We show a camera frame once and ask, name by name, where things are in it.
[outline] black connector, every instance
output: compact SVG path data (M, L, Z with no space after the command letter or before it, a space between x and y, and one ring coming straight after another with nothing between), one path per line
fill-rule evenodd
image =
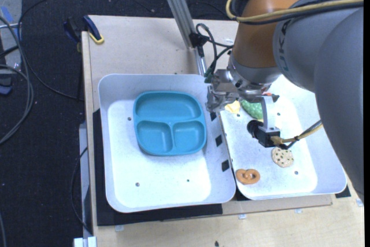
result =
M280 131L264 132L260 129L264 123L259 120L251 120L247 125L248 132L253 138L256 138L258 142L265 148L271 148L276 146L271 140L272 136L280 136Z

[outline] blue plate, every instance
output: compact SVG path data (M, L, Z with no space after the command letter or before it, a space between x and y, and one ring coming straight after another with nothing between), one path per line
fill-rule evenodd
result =
M134 103L136 138L142 150L156 156L196 153L206 143L204 113L187 93L149 91Z

